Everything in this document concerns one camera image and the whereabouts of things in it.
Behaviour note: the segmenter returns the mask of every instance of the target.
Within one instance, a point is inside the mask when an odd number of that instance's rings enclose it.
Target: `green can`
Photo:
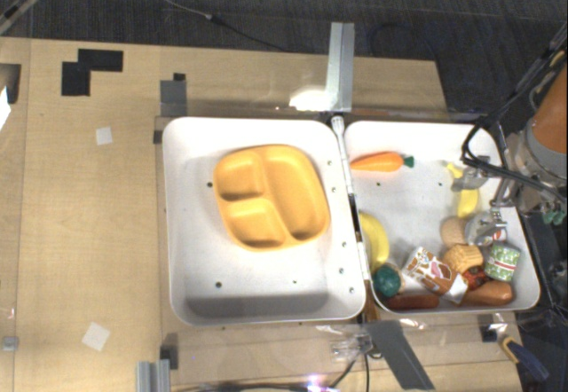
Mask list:
[[[493,244],[491,253],[485,262],[485,275],[495,280],[510,282],[517,269],[520,256],[521,252],[512,246],[502,243]]]

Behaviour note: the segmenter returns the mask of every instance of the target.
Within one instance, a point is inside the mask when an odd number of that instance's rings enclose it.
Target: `yellow plate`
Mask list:
[[[230,153],[215,167],[213,186],[225,228],[248,250],[297,246],[329,226],[318,174],[295,147],[266,145]]]

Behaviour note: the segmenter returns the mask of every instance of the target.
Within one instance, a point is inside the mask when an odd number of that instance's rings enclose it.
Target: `white tape square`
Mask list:
[[[113,131],[110,127],[97,129],[97,145],[110,145],[113,142]]]
[[[107,343],[110,331],[105,329],[102,325],[97,323],[91,323],[87,333],[83,336],[82,342],[89,348],[96,349],[97,351],[102,351]]]

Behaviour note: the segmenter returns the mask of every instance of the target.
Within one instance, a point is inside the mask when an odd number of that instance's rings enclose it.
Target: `banana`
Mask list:
[[[448,163],[446,167],[450,170],[454,179],[459,179],[463,176],[463,171],[458,169],[453,163]],[[460,192],[460,200],[458,202],[458,217],[467,218],[471,216],[471,214],[473,214],[476,210],[478,200],[478,189],[462,190]]]
[[[363,237],[371,247],[369,266],[374,273],[389,258],[389,238],[381,223],[373,216],[359,211]]]

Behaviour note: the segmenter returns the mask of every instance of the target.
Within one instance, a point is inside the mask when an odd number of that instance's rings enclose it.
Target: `carrot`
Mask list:
[[[403,165],[409,168],[414,166],[414,157],[402,158],[397,153],[376,153],[366,155],[351,162],[351,169],[362,171],[396,171]]]

